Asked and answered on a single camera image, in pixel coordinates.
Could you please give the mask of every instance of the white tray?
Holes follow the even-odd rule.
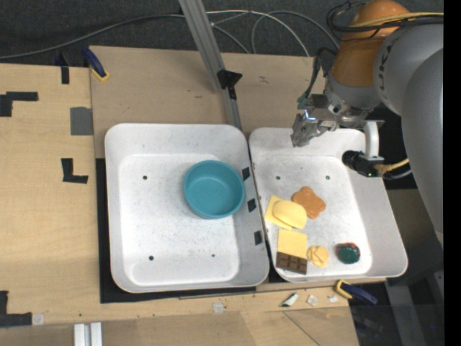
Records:
[[[119,124],[105,136],[112,277],[132,293],[254,286],[269,272],[245,136],[229,125]],[[187,170],[220,160],[244,180],[239,211],[196,216]]]
[[[301,187],[311,187],[326,209],[317,219],[308,219],[302,232],[308,235],[308,246],[327,248],[330,260],[323,269],[308,262],[307,275],[277,268],[280,276],[290,282],[313,282],[401,275],[408,260],[382,179],[363,177],[341,161],[345,151],[364,150],[364,134],[339,129],[294,148],[291,133],[290,128],[260,128],[250,135],[261,212],[264,216],[271,195],[290,200]],[[266,222],[266,229],[275,258],[279,226]],[[344,242],[360,248],[358,263],[339,261],[336,245]]]

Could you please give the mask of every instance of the wooden table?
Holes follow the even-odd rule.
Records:
[[[63,84],[59,67],[0,65],[0,94],[39,96],[37,102],[13,102],[12,116],[0,117],[0,290],[9,291],[9,314],[30,311],[45,320],[42,328],[0,332],[0,340],[3,335],[19,342],[42,332],[46,344],[59,324],[104,321],[111,345],[129,344],[129,334],[147,342],[152,329],[166,329],[165,343],[168,334],[189,341],[196,334],[201,345],[200,337],[211,340],[222,332],[223,345],[234,345],[236,337],[242,337],[240,345],[315,345],[313,339],[358,345],[347,300],[328,300],[335,294],[332,283],[263,283],[254,293],[230,296],[100,303],[95,159],[104,157],[105,132],[123,122],[218,124],[225,115],[196,52],[92,50],[110,72],[109,81],[97,81],[87,68],[69,68],[70,82]],[[291,127],[312,59],[223,57],[229,70],[243,73],[236,87],[243,131]],[[76,107],[93,109],[94,135],[71,134],[70,112]],[[63,182],[62,158],[72,158],[73,173],[88,175],[88,182]],[[300,298],[286,311],[279,305],[294,292]],[[318,298],[315,308],[306,303],[310,294]],[[216,302],[225,306],[223,314],[213,313]],[[67,337],[63,327],[59,337]],[[199,336],[198,329],[206,335]]]

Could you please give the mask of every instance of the black connector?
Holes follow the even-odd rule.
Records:
[[[342,161],[350,169],[366,177],[381,177],[380,173],[373,167],[382,163],[382,158],[369,160],[364,157],[361,151],[346,151],[343,154]]]

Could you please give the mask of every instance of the teal bowl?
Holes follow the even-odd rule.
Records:
[[[205,160],[186,173],[184,195],[198,216],[219,219],[231,216],[241,207],[245,186],[233,167],[221,161]]]

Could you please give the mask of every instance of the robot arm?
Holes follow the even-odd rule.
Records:
[[[339,126],[364,130],[369,141],[375,133],[367,116],[382,102],[402,118],[413,176],[435,229],[443,232],[443,14],[412,14],[389,0],[360,5],[344,27],[323,94],[308,89],[297,101],[303,112],[292,127],[293,146]],[[382,176],[383,159],[367,154],[347,151],[343,161],[364,176]]]

